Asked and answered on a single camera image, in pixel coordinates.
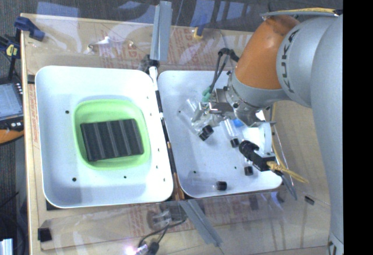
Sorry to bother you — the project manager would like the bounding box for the small black block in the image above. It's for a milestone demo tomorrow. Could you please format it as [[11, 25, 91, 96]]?
[[37, 227, 53, 243]]

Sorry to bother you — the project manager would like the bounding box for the brown cardboard board red print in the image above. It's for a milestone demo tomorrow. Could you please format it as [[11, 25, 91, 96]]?
[[20, 12, 332, 252]]

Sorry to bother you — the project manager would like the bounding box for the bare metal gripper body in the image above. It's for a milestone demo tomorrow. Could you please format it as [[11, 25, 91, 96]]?
[[207, 87, 243, 117]]

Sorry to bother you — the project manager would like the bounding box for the black ribbed block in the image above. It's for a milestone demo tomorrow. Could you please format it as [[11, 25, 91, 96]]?
[[79, 118, 145, 162]]

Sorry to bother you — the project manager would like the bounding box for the green plate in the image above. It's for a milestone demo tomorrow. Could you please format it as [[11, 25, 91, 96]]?
[[72, 98, 152, 171]]

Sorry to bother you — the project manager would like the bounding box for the white plastic tray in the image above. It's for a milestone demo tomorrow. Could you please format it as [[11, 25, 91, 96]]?
[[34, 65, 174, 209], [156, 69, 283, 199]]

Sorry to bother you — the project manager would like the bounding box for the clear bottle with blue cap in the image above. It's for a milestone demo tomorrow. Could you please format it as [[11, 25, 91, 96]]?
[[232, 118, 263, 144]]

